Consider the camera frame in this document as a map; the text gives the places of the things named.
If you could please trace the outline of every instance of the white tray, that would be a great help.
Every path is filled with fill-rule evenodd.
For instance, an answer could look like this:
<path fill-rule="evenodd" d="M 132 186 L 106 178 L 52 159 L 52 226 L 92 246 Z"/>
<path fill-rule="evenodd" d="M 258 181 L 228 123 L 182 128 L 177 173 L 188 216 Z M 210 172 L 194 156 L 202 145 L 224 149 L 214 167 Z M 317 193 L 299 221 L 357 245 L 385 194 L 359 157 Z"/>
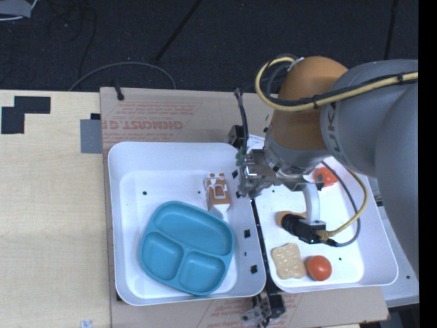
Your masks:
<path fill-rule="evenodd" d="M 355 179 L 334 158 L 326 159 L 337 174 L 345 182 L 354 198 L 357 208 L 363 201 L 363 191 Z M 365 183 L 369 192 L 369 201 L 361 216 L 361 233 L 357 240 L 345 247 L 330 247 L 324 244 L 308 244 L 300 241 L 278 226 L 275 215 L 278 211 L 292 210 L 305 212 L 305 199 L 302 192 L 291 192 L 284 186 L 264 189 L 262 195 L 255 198 L 259 223 L 266 246 L 268 264 L 273 282 L 285 292 L 308 292 L 335 288 L 350 288 L 359 286 L 383 286 L 393 283 L 398 274 L 398 268 L 393 250 L 391 249 L 380 214 L 371 194 L 368 179 L 358 175 Z M 320 219 L 326 222 L 327 230 L 336 230 L 352 215 L 354 209 L 348 195 L 339 182 L 322 188 L 320 197 Z M 356 223 L 338 233 L 333 239 L 346 242 L 352 238 Z M 300 279 L 281 279 L 277 275 L 276 266 L 271 256 L 275 247 L 287 243 L 296 243 L 304 262 L 311 256 L 323 255 L 332 266 L 332 275 L 321 282 L 315 281 L 309 275 Z"/>
<path fill-rule="evenodd" d="M 262 291 L 266 272 L 251 201 L 236 197 L 238 178 L 232 177 L 236 153 L 226 143 L 122 142 L 112 147 L 108 164 L 115 286 L 125 302 L 141 306 L 250 297 Z M 162 203 L 180 201 L 207 210 L 203 179 L 210 172 L 225 173 L 231 205 L 224 220 L 233 229 L 236 244 L 220 287 L 210 295 L 195 296 L 149 277 L 141 268 L 139 247 L 150 217 Z"/>

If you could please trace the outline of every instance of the tomato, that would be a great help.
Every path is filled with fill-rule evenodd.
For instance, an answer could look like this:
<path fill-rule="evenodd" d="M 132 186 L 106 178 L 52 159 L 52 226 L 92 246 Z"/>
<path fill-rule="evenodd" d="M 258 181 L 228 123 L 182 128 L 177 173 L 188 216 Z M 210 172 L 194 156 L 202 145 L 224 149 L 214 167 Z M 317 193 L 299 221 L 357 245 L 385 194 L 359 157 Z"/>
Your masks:
<path fill-rule="evenodd" d="M 327 258 L 316 255 L 308 260 L 307 271 L 316 281 L 324 281 L 330 277 L 333 267 Z"/>
<path fill-rule="evenodd" d="M 331 186 L 338 181 L 335 175 L 325 166 L 314 169 L 313 178 L 316 182 L 324 182 L 324 187 Z"/>

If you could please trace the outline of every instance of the blue plate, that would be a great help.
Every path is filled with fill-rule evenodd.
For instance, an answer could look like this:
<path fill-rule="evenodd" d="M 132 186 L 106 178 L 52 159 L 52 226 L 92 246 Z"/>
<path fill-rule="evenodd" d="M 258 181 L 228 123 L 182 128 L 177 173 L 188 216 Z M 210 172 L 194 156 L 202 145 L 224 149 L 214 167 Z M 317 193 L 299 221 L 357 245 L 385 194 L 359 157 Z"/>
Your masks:
<path fill-rule="evenodd" d="M 145 229 L 139 261 L 155 280 L 207 295 L 225 279 L 234 247 L 228 223 L 196 206 L 167 202 L 156 209 Z"/>

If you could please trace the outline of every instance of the yellow cable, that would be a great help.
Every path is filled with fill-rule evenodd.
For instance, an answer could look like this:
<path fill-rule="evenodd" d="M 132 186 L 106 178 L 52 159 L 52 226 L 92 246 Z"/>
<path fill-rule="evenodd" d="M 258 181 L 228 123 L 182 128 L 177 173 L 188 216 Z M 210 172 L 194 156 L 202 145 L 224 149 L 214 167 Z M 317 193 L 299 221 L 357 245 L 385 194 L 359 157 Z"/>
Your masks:
<path fill-rule="evenodd" d="M 331 96 L 329 98 L 324 98 L 321 100 L 314 101 L 312 103 L 305 103 L 305 104 L 296 105 L 296 106 L 285 106 L 285 105 L 279 105 L 277 103 L 274 103 L 271 100 L 269 100 L 268 98 L 266 98 L 264 93 L 261 90 L 261 85 L 260 85 L 261 77 L 262 77 L 264 71 L 267 69 L 267 67 L 273 66 L 274 64 L 277 64 L 279 62 L 291 62 L 291 63 L 293 63 L 293 62 L 295 62 L 295 60 L 292 57 L 285 56 L 285 57 L 276 58 L 271 62 L 267 62 L 258 71 L 257 76 L 255 78 L 255 91 L 256 91 L 257 95 L 268 106 L 270 106 L 274 109 L 277 109 L 279 111 L 297 112 L 297 111 L 304 111 L 307 109 L 313 109 L 315 105 L 317 105 L 317 106 L 326 105 L 326 104 L 331 103 L 331 102 L 344 100 L 345 98 L 353 97 L 353 96 L 363 94 L 363 93 L 368 92 L 368 91 L 379 89 L 380 87 L 394 85 L 396 83 L 400 83 L 401 81 L 409 81 L 409 80 L 414 80 L 414 79 L 419 78 L 418 72 L 411 72 L 411 73 L 404 74 L 401 79 L 399 79 L 399 77 L 397 75 L 395 75 L 395 76 L 387 78 L 387 79 L 376 81 L 376 82 L 369 84 L 369 85 L 364 85 L 364 86 L 358 87 L 354 90 L 345 91 L 345 92 L 342 92 L 340 94 Z"/>
<path fill-rule="evenodd" d="M 340 233 L 345 228 L 349 227 L 352 223 L 354 223 L 356 220 L 358 220 L 358 218 L 361 216 L 361 214 L 363 214 L 363 211 L 365 210 L 365 208 L 367 206 L 367 202 L 369 200 L 369 194 L 367 192 L 367 189 L 366 189 L 363 181 L 361 181 L 361 179 L 352 170 L 349 170 L 347 168 L 346 168 L 346 170 L 355 178 L 355 180 L 360 184 L 361 188 L 363 189 L 363 193 L 364 193 L 363 204 L 361 205 L 358 212 L 353 217 L 351 217 L 349 219 L 349 221 L 347 221 L 346 223 L 341 225 L 336 230 L 333 230 L 333 231 L 318 230 L 318 231 L 316 231 L 315 233 L 320 237 L 320 239 L 322 241 L 327 241 L 329 238 L 334 237 L 336 234 Z"/>

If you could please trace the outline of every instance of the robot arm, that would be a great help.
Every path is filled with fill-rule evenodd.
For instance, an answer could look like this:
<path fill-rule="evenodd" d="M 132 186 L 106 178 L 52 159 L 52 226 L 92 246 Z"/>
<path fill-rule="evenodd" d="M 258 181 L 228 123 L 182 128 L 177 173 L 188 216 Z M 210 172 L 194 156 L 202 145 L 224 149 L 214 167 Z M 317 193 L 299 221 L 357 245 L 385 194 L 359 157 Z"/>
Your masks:
<path fill-rule="evenodd" d="M 260 83 L 266 69 L 281 62 L 292 67 L 276 98 L 263 93 Z M 255 89 L 275 110 L 263 149 L 245 155 L 239 193 L 254 198 L 280 184 L 304 191 L 306 222 L 313 228 L 320 186 L 303 176 L 334 156 L 378 181 L 391 225 L 419 277 L 417 70 L 418 61 L 406 59 L 350 70 L 325 57 L 279 57 L 265 64 Z"/>

